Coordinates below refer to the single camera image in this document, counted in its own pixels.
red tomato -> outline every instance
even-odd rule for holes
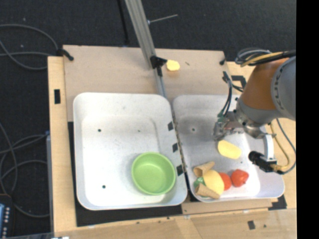
[[[231,187],[231,179],[227,173],[219,173],[220,177],[224,181],[224,190],[228,190]]]
[[[243,170],[236,169],[230,176],[235,187],[243,186],[248,180],[249,174]]]

aluminum rail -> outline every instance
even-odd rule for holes
[[[153,70],[153,67],[151,64],[151,57],[156,56],[156,53],[155,53],[155,48],[154,48],[151,32],[149,29],[149,24],[143,9],[142,1],[141,0],[125,0],[125,3],[128,8],[128,11],[133,23],[133,27],[135,30],[135,34],[139,41],[146,63],[148,67]],[[154,70],[154,74],[155,74],[158,93],[161,96],[167,98],[162,76],[158,75],[157,70]]]

black floor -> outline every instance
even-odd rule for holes
[[[137,39],[124,6],[129,46]],[[223,50],[229,61],[247,47],[271,51],[296,49],[297,0],[142,0],[149,20],[178,14],[150,25],[156,48]],[[122,46],[125,42],[116,0],[0,0],[0,25],[24,24],[48,33],[58,43]],[[9,52],[40,51],[55,54],[53,43],[40,33],[0,27],[0,40]],[[33,67],[46,66],[41,56],[16,56]],[[49,130],[47,71],[31,71],[0,56],[0,123],[12,143]],[[0,152],[8,149],[0,131]],[[42,139],[15,151],[17,163],[46,160]],[[14,166],[6,156],[1,174]],[[47,169],[28,163],[18,169],[12,193],[18,207],[33,215],[49,211]],[[3,179],[11,194],[14,173]],[[50,231],[49,218],[15,213],[15,236]]]

black cable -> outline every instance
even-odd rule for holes
[[[236,86],[236,85],[232,85],[234,89],[238,90],[239,92],[243,92],[244,89],[242,87]]]
[[[252,59],[258,58],[259,56],[266,55],[266,54],[272,54],[272,52],[269,50],[260,49],[260,48],[246,48],[246,49],[240,50],[237,53],[237,57],[235,58],[235,63],[238,65],[242,65]],[[289,51],[281,52],[278,55],[274,55],[268,58],[257,60],[255,62],[251,62],[248,65],[255,66],[255,65],[260,65],[260,64],[276,61],[282,58],[290,58],[294,56],[296,56],[296,50],[289,50]]]
[[[21,162],[19,164],[16,165],[16,167],[20,167],[20,166],[23,166],[23,165],[27,165],[27,164],[31,164],[31,163],[40,163],[40,164],[45,164],[47,165],[47,163],[45,161],[42,161],[42,160],[38,160],[38,159],[34,159],[34,160],[28,160],[28,161],[24,161],[24,162]],[[15,169],[15,167],[12,167],[11,169],[9,169],[4,175],[2,175],[0,177],[0,181],[2,181],[8,174],[10,174],[13,170]],[[21,212],[22,214],[28,216],[28,217],[31,217],[31,218],[47,218],[50,216],[50,214],[43,214],[43,215],[39,215],[39,214],[31,214],[31,213],[28,213],[26,211],[24,211],[23,209],[21,209],[17,204],[13,204],[14,207],[19,211]]]
[[[44,161],[42,161],[42,160],[29,160],[29,161],[25,161],[25,162],[22,162],[22,163],[19,163],[19,164],[18,164],[17,161],[16,161],[16,156],[15,156],[15,152],[14,152],[14,147],[16,147],[19,143],[24,142],[24,141],[26,141],[26,140],[28,140],[28,139],[30,139],[30,138],[35,138],[35,137],[37,137],[37,139],[35,139],[35,140],[31,141],[31,142],[22,144],[22,145],[18,145],[16,148],[21,148],[21,147],[23,147],[23,146],[28,146],[28,145],[30,145],[30,144],[32,144],[32,143],[34,143],[34,142],[36,142],[36,141],[38,141],[38,140],[40,140],[40,139],[43,139],[43,138],[44,138],[45,136],[47,136],[47,135],[46,135],[46,134],[45,134],[45,135],[31,135],[31,136],[25,137],[25,138],[23,138],[23,139],[17,141],[15,144],[12,145],[11,142],[10,142],[10,140],[9,140],[9,137],[8,137],[6,131],[5,131],[5,129],[4,129],[4,127],[3,127],[3,125],[2,125],[1,123],[0,123],[0,129],[1,129],[1,131],[2,131],[2,133],[3,133],[3,135],[4,135],[4,137],[5,137],[5,139],[6,139],[7,143],[8,143],[8,145],[9,145],[9,150],[1,151],[1,154],[4,153],[4,155],[3,155],[3,157],[2,157],[2,159],[1,159],[1,161],[0,161],[0,186],[1,186],[1,188],[2,188],[2,191],[3,191],[5,194],[7,194],[7,195],[12,195],[13,191],[14,191],[15,188],[16,188],[16,184],[17,184],[18,167],[19,167],[19,166],[22,166],[22,165],[25,165],[25,164],[29,164],[29,163],[35,163],[35,162],[37,162],[37,163],[45,163],[45,164],[46,164],[46,162],[44,162]],[[13,166],[9,171],[7,171],[4,175],[2,175],[2,165],[3,165],[3,162],[4,162],[4,160],[5,160],[6,155],[7,155],[8,152],[10,152],[10,153],[12,154],[12,158],[13,158],[13,161],[14,161],[14,166]],[[3,180],[2,180],[2,179],[5,178],[9,173],[11,173],[11,172],[14,171],[14,170],[15,170],[15,173],[14,173],[14,183],[13,183],[13,186],[12,186],[12,189],[11,189],[11,193],[9,194],[9,193],[7,192],[7,190],[6,190],[5,186],[4,186],[4,184],[3,184]],[[30,213],[24,211],[23,209],[21,209],[17,204],[14,203],[13,205],[14,205],[14,207],[15,207],[20,213],[22,213],[22,214],[24,214],[24,215],[26,215],[26,216],[28,216],[28,217],[31,217],[31,218],[46,218],[46,217],[49,217],[49,215],[50,215],[50,214],[44,214],[44,215],[34,215],[34,214],[30,214]]]
[[[15,64],[19,65],[20,67],[22,67],[24,69],[33,70],[33,71],[41,71],[41,70],[47,69],[47,66],[43,66],[43,67],[28,66],[28,65],[25,65],[25,64],[19,62],[13,56],[15,56],[15,55],[56,56],[57,53],[59,53],[59,55],[66,55],[69,60],[73,60],[73,57],[70,56],[65,50],[59,49],[56,41],[49,34],[47,34],[46,32],[44,32],[44,31],[42,31],[42,30],[40,30],[40,29],[38,29],[36,27],[22,25],[22,24],[2,24],[2,25],[0,25],[0,30],[2,28],[22,28],[22,29],[28,29],[28,30],[36,31],[36,32],[46,36],[53,43],[54,48],[55,48],[55,54],[49,54],[49,53],[44,53],[44,52],[36,52],[36,51],[35,52],[32,52],[32,51],[9,52],[7,50],[7,48],[5,47],[5,45],[3,44],[3,42],[0,40],[0,46],[4,50],[4,53],[0,54],[0,57],[8,56]]]
[[[228,97],[227,97],[227,100],[226,100],[226,103],[225,103],[223,109],[221,110],[221,112],[224,113],[223,116],[225,117],[225,116],[227,115],[228,111],[229,111],[229,107],[230,107],[230,103],[231,103],[232,85],[233,85],[233,84],[232,84],[232,82],[231,82],[231,80],[230,80],[228,74],[227,74],[225,71],[223,72],[223,74],[224,74],[224,76],[223,76],[222,79],[223,79],[224,82],[226,82],[227,85],[228,85]]]
[[[4,127],[2,126],[1,122],[0,122],[0,129],[1,129],[1,131],[2,131],[2,133],[3,133],[3,135],[4,135],[4,137],[5,137],[5,139],[6,139],[7,143],[8,143],[8,145],[9,145],[10,153],[11,153],[11,155],[12,155],[13,162],[14,162],[14,167],[15,167],[15,177],[14,177],[14,182],[13,182],[13,186],[12,186],[12,189],[11,189],[11,194],[12,194],[12,192],[13,192],[14,189],[15,189],[15,186],[16,186],[16,183],[17,183],[17,178],[18,178],[18,169],[17,169],[17,167],[16,167],[17,162],[16,162],[16,157],[15,157],[15,152],[14,152],[14,150],[13,150],[13,147],[12,147],[12,145],[11,145],[11,142],[10,142],[10,140],[9,140],[9,137],[8,137],[8,135],[7,135],[7,133],[6,133],[5,129],[4,129]],[[2,167],[3,161],[4,161],[4,158],[2,158],[1,163],[0,163],[0,175],[1,175],[1,167]],[[8,194],[7,191],[6,191],[6,189],[5,189],[5,187],[4,187],[4,185],[3,185],[3,183],[2,183],[2,180],[1,180],[1,179],[0,179],[0,186],[1,186],[2,190],[3,190],[3,192],[4,192],[5,194]]]
[[[20,149],[20,148],[29,146],[29,145],[31,145],[31,144],[37,142],[37,141],[40,141],[41,139],[43,139],[43,138],[45,138],[45,137],[47,137],[47,134],[35,134],[35,135],[31,135],[31,136],[25,137],[25,138],[23,138],[23,139],[21,139],[21,140],[15,142],[14,144],[12,144],[12,148],[13,148],[13,150]],[[30,139],[30,138],[36,138],[36,139],[35,139],[35,140],[32,140],[32,141],[30,141],[30,142],[27,142],[27,143],[25,143],[25,144],[18,145],[20,142],[26,141],[26,140],[28,140],[28,139]],[[2,151],[0,151],[0,154],[7,153],[7,152],[9,152],[9,151],[10,151],[10,149],[2,150]]]

